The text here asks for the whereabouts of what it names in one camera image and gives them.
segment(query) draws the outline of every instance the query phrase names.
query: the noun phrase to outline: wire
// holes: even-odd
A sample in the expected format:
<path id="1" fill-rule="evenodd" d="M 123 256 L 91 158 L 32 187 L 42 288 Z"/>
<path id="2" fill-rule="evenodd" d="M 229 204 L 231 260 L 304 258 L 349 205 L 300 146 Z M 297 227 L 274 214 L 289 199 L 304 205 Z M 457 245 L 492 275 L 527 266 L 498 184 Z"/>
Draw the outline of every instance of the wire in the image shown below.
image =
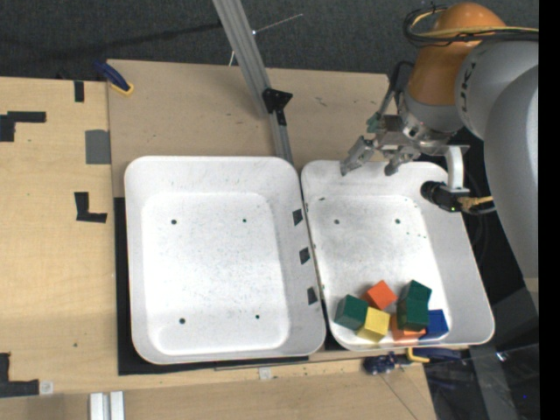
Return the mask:
<path id="1" fill-rule="evenodd" d="M 520 26 L 470 26 L 450 30 L 427 31 L 415 33 L 414 26 L 422 19 L 447 10 L 445 5 L 433 4 L 430 8 L 422 8 L 410 12 L 403 21 L 404 37 L 415 46 L 448 46 L 454 42 L 472 42 L 489 39 L 499 40 L 533 40 L 538 41 L 539 31 L 536 28 Z"/>

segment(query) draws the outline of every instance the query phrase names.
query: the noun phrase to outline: dark background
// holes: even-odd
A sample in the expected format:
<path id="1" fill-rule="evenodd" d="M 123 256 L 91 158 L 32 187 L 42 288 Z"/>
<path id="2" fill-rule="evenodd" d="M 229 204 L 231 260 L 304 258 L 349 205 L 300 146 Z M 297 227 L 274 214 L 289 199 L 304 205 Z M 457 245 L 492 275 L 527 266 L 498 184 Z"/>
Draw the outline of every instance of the dark background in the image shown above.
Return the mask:
<path id="1" fill-rule="evenodd" d="M 417 55 L 403 18 L 431 2 L 474 1 L 509 25 L 539 27 L 539 0 L 241 1 L 255 30 L 304 14 L 256 35 L 267 67 L 390 74 Z M 216 22 L 211 0 L 0 0 L 0 14 L 2 76 L 94 80 L 94 60 L 226 65 L 231 54 L 222 29 L 185 33 Z M 487 194 L 482 144 L 465 131 L 455 141 L 471 145 L 466 169 Z M 465 223 L 494 304 L 523 286 L 521 273 L 495 214 Z"/>

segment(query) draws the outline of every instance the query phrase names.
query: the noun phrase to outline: orange block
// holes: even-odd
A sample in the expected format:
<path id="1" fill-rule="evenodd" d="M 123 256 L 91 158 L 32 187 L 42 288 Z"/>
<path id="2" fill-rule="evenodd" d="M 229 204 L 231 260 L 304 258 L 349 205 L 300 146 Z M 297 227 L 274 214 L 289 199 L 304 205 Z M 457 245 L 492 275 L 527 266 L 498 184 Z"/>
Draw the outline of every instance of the orange block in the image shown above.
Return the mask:
<path id="1" fill-rule="evenodd" d="M 381 280 L 378 284 L 369 288 L 362 298 L 378 310 L 384 310 L 398 299 L 397 295 L 385 283 L 385 280 Z"/>
<path id="2" fill-rule="evenodd" d="M 391 320 L 389 321 L 389 326 L 391 328 L 391 332 L 393 333 L 393 340 L 395 342 L 415 342 L 421 336 L 424 336 L 426 333 L 426 329 L 424 328 L 420 332 L 412 332 L 409 330 L 399 330 L 396 325 L 396 315 L 393 314 L 391 316 Z"/>

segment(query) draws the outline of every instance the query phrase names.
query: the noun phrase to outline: green block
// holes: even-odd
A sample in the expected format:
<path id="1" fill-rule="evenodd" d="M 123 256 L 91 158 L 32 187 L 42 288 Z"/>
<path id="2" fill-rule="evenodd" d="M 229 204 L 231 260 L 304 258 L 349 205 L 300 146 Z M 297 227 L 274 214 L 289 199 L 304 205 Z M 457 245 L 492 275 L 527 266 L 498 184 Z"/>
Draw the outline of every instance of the green block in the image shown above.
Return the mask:
<path id="1" fill-rule="evenodd" d="M 351 330 L 357 330 L 366 321 L 368 302 L 348 294 L 339 302 L 334 322 Z"/>
<path id="2" fill-rule="evenodd" d="M 423 300 L 405 298 L 396 304 L 396 326 L 399 330 L 420 332 L 429 323 L 428 304 Z"/>
<path id="3" fill-rule="evenodd" d="M 411 280 L 410 283 L 402 288 L 399 301 L 405 298 L 414 298 L 416 300 L 422 300 L 427 304 L 430 301 L 430 295 L 431 288 L 424 286 L 416 280 Z"/>

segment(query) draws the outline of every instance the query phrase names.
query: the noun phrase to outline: blue block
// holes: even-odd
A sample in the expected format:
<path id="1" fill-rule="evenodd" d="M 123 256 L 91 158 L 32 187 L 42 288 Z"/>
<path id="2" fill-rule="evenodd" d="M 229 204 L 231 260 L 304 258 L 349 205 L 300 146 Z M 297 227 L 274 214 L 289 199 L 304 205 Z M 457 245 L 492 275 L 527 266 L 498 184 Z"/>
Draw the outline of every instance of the blue block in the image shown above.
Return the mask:
<path id="1" fill-rule="evenodd" d="M 449 332 L 447 321 L 445 320 L 444 310 L 429 310 L 428 311 L 428 326 L 426 326 L 426 334 L 420 339 L 434 340 L 441 338 L 444 334 Z"/>

